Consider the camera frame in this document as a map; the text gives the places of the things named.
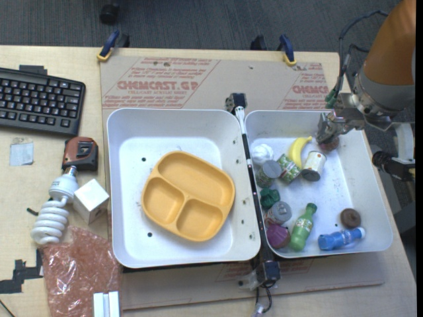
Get orange and black tape measure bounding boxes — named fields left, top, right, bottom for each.
left=61, top=136, right=100, bottom=172

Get blue bottle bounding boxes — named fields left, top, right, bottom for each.
left=317, top=227, right=367, bottom=252

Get black block with thin wires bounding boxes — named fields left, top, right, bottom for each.
left=225, top=92, right=249, bottom=114
left=255, top=260, right=282, bottom=289

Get yellow banana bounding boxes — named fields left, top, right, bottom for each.
left=288, top=135, right=313, bottom=170

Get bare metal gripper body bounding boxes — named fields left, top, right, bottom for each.
left=332, top=92, right=397, bottom=132

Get white spiral light bulb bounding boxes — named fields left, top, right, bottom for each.
left=30, top=164, right=81, bottom=246

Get white cube box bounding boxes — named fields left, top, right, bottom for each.
left=72, top=178, right=111, bottom=225

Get white crumpled lump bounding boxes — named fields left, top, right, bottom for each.
left=251, top=143, right=275, bottom=165

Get brown cardboard board red print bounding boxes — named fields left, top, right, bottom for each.
left=99, top=55, right=386, bottom=311

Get black keyboard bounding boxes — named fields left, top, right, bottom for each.
left=0, top=67, right=87, bottom=137

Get white plastic tray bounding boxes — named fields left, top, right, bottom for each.
left=106, top=108, right=262, bottom=269
left=244, top=110, right=394, bottom=259

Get yellow divided plate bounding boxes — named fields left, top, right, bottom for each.
left=140, top=150, right=237, bottom=243

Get green can with grey lid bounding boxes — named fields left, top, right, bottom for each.
left=255, top=159, right=283, bottom=189

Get white rectangular block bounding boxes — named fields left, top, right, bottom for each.
left=93, top=290, right=121, bottom=317

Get black cylinder on white bracket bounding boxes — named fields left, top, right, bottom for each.
left=371, top=122, right=416, bottom=182

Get thin black and white rod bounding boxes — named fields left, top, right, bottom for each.
left=235, top=105, right=270, bottom=264

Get brown doughnut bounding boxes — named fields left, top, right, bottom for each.
left=340, top=207, right=362, bottom=229

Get green bottle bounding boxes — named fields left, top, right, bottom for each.
left=289, top=202, right=319, bottom=253

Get red round item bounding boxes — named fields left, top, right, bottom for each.
left=318, top=137, right=341, bottom=153

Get white and yellow can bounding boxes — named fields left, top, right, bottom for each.
left=300, top=150, right=328, bottom=182

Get purple cupcake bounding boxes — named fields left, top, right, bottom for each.
left=265, top=223, right=291, bottom=250

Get red and grey can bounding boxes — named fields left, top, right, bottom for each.
left=264, top=200, right=293, bottom=228

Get green and white patterned can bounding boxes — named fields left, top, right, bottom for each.
left=276, top=153, right=301, bottom=184

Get black chair caster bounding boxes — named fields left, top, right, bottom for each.
left=99, top=3, right=120, bottom=25

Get pink bubble wrap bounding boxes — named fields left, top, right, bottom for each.
left=38, top=224, right=124, bottom=317

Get green broccoli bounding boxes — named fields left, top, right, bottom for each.
left=259, top=187, right=281, bottom=210

